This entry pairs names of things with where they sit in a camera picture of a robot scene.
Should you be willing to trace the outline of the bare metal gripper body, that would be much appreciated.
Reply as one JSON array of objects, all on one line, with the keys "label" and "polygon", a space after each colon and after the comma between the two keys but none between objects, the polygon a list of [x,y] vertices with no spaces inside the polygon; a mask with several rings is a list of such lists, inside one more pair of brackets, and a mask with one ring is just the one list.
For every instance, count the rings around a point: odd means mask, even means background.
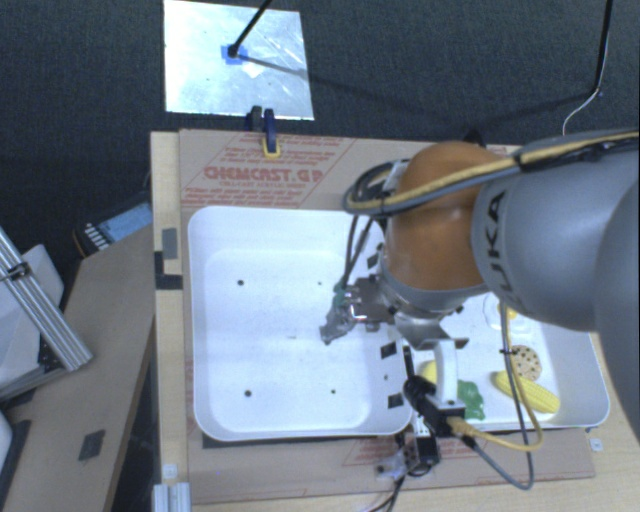
[{"label": "bare metal gripper body", "polygon": [[366,332],[389,326],[414,349],[433,349],[448,339],[441,320],[448,314],[445,294],[405,285],[390,275],[360,278],[351,287],[348,314]]}]

